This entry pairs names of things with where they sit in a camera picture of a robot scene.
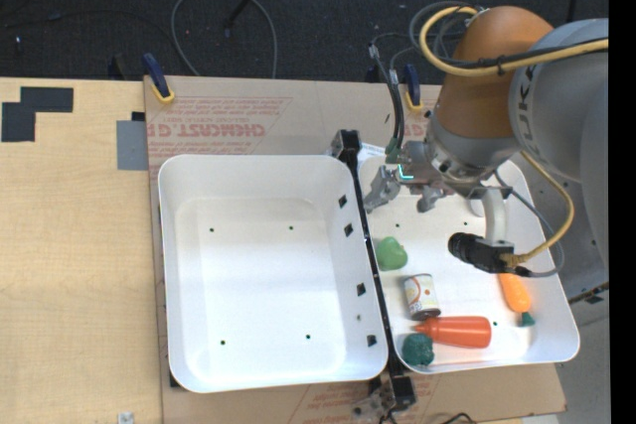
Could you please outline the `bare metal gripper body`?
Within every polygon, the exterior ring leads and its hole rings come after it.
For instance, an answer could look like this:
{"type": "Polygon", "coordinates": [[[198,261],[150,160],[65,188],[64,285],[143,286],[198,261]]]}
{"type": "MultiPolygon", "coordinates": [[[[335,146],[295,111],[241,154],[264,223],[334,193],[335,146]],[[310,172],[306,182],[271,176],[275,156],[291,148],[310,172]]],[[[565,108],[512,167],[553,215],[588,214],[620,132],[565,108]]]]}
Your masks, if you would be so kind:
{"type": "Polygon", "coordinates": [[[467,197],[477,187],[471,175],[435,144],[405,142],[398,155],[398,181],[419,191],[432,190],[443,195],[467,197]]]}

